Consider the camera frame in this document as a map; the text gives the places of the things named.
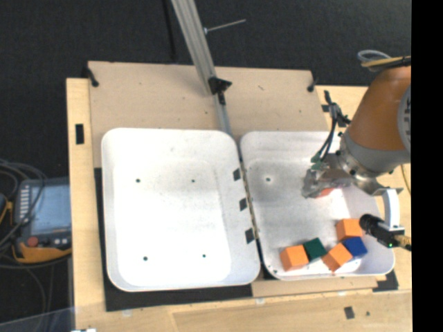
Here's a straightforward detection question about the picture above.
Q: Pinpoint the green cube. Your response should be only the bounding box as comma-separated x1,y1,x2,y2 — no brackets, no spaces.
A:
302,237,328,262

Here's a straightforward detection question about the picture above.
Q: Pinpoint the black cylinder on white bracket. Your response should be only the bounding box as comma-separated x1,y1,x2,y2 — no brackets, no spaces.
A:
359,187,406,249

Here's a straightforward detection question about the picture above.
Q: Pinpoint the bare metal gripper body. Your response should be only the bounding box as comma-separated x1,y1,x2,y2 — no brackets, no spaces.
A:
314,153,386,196

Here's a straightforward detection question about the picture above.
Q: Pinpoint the white plastic tray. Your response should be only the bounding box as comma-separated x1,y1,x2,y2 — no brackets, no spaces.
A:
239,130,397,282
100,127,262,293

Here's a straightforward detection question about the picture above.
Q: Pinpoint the brown cardboard board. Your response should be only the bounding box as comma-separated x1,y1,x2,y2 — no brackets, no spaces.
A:
86,59,388,299

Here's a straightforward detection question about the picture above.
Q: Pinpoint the blue cube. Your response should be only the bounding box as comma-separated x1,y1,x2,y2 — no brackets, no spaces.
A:
341,236,369,259

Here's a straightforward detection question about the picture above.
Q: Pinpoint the orange cube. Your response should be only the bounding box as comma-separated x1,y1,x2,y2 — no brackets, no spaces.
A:
279,244,310,273
335,218,364,242
321,242,354,273

